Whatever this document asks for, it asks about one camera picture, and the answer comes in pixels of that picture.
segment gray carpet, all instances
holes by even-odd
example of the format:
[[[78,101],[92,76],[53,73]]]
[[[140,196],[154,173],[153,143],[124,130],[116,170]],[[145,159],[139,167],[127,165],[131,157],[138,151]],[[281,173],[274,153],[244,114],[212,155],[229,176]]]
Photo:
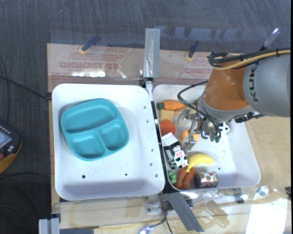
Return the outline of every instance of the gray carpet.
[[[143,48],[144,29],[160,28],[161,49],[198,40],[199,51],[247,53],[276,27],[271,48],[290,47],[291,0],[0,0],[0,75],[41,95],[0,78],[0,120],[23,141],[0,179],[50,180],[47,43],[80,44],[104,31],[115,32],[106,45]],[[38,233],[38,219],[50,218],[50,185],[3,180],[0,206],[0,234]]]

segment white tray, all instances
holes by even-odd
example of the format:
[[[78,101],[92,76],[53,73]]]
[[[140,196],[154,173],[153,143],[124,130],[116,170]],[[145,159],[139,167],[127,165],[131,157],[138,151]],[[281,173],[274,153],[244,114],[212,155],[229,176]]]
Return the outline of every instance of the white tray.
[[[158,85],[153,90],[154,102],[156,104],[166,99],[178,100],[178,93],[187,87],[184,85]],[[192,103],[201,96],[204,88],[205,86],[193,87],[182,93],[181,96]],[[230,131],[222,134],[219,143],[202,139],[199,136],[190,152],[206,153],[215,159],[215,163],[199,164],[195,168],[198,172],[215,171],[218,175],[218,189],[255,186],[259,183],[260,171],[245,125],[232,120],[229,127]],[[182,132],[189,128],[190,121],[184,126],[176,127],[175,136],[180,139]]]
[[[61,131],[65,109],[95,98],[110,100],[129,131],[128,144],[107,157],[84,161]],[[149,95],[134,85],[61,84],[52,92],[55,188],[66,200],[153,195],[165,184]]]

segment toy food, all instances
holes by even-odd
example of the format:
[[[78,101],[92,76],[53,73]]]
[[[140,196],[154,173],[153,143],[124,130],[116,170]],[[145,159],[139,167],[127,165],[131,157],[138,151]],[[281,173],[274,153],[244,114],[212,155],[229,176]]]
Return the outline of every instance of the toy food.
[[[161,109],[160,110],[160,121],[162,120],[170,120],[171,122],[174,121],[174,114],[175,111],[172,111],[172,110],[165,110],[165,109]]]
[[[190,172],[191,167],[199,163],[213,164],[215,163],[215,160],[207,154],[202,154],[202,153],[194,154],[188,158],[188,168],[186,172],[187,173]]]
[[[182,188],[182,182],[184,181],[184,178],[187,174],[186,169],[188,166],[184,166],[183,168],[181,168],[178,173],[177,173],[177,181],[174,184],[175,187],[181,189]]]
[[[173,135],[176,132],[176,127],[174,125],[174,123],[172,123],[170,120],[162,120],[159,124],[160,130],[161,130],[161,134],[162,136],[172,133]]]
[[[186,129],[186,130],[184,130],[184,131],[182,132],[182,134],[181,134],[181,139],[184,139],[185,137],[187,137],[187,136],[189,135],[189,130],[190,130],[190,129]],[[194,134],[194,135],[193,135],[193,138],[194,138],[194,141],[197,141],[198,138],[199,138],[199,135],[198,135],[198,134]]]
[[[196,188],[215,187],[218,184],[217,173],[195,173],[193,181]]]
[[[157,107],[158,110],[165,109],[165,110],[175,111],[175,110],[178,110],[178,109],[181,109],[181,108],[185,108],[186,105],[182,104],[178,100],[170,100],[169,99],[169,100],[165,100],[164,102],[158,102],[156,104],[156,107]]]
[[[177,181],[174,186],[178,189],[188,190],[190,188],[190,183],[194,178],[196,173],[196,169],[192,167],[190,172],[186,172],[187,166],[181,168],[177,173]]]
[[[190,168],[190,171],[186,173],[186,176],[184,180],[182,181],[182,188],[183,190],[188,190],[190,189],[190,183],[194,178],[194,175],[196,173],[196,169],[194,167]]]
[[[162,136],[162,142],[164,153],[172,170],[179,170],[188,164],[184,150],[172,133]]]
[[[176,183],[177,175],[172,170],[168,170],[168,177],[172,184]]]

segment blue clamp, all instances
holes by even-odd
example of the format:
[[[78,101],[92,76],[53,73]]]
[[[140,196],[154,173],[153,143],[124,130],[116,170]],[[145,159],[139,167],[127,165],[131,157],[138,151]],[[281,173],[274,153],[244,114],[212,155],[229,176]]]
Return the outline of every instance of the blue clamp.
[[[190,50],[187,53],[186,59],[188,61],[192,61],[194,58],[194,53],[196,51],[197,46],[199,45],[199,41],[196,41],[194,45],[191,46]]]
[[[82,55],[86,54],[87,52],[90,51],[91,46],[95,45],[100,39],[101,39],[100,36],[94,36],[88,42],[86,42],[83,46],[79,47],[79,53],[81,53]]]

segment teal plastic plate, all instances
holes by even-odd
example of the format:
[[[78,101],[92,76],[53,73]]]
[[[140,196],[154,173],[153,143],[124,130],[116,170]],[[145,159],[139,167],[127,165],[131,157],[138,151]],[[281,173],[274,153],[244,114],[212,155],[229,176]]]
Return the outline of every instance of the teal plastic plate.
[[[123,149],[129,140],[124,119],[106,99],[93,99],[64,111],[61,128],[73,153],[93,161]]]

